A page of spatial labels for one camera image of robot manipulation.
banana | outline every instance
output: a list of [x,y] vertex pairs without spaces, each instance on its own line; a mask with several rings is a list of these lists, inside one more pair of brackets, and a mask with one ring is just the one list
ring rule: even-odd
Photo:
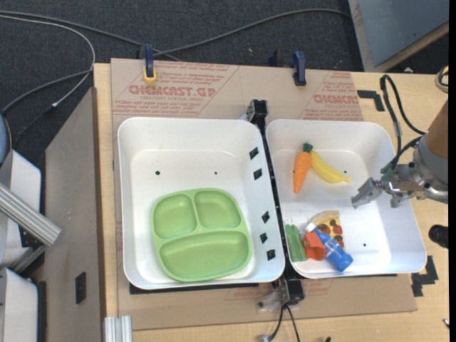
[[312,168],[318,175],[320,175],[326,181],[331,182],[333,184],[341,181],[351,181],[351,177],[345,176],[342,172],[339,172],[338,170],[332,168],[314,150],[311,151],[311,156]]

